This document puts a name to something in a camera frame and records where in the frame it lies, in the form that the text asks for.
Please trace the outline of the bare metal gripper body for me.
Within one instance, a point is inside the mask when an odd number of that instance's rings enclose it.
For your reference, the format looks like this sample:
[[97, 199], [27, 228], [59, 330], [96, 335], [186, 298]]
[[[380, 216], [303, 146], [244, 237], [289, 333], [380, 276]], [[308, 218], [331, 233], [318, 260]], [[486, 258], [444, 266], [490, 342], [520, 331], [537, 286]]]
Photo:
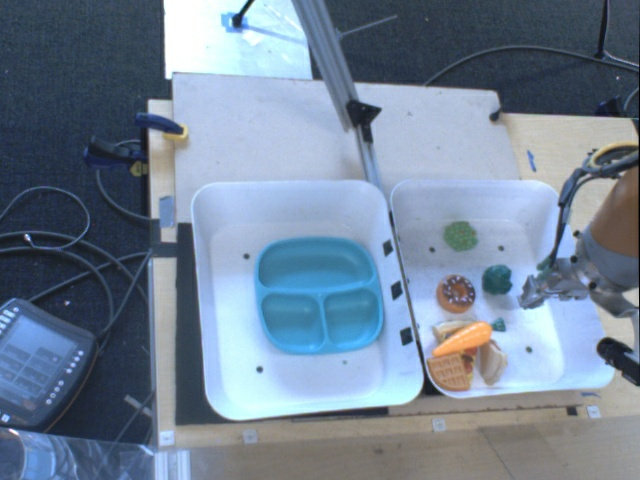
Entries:
[[639, 285], [636, 259], [593, 260], [587, 257], [559, 258], [539, 264], [542, 293], [559, 300], [591, 299], [614, 317], [630, 316], [639, 309], [625, 297]]

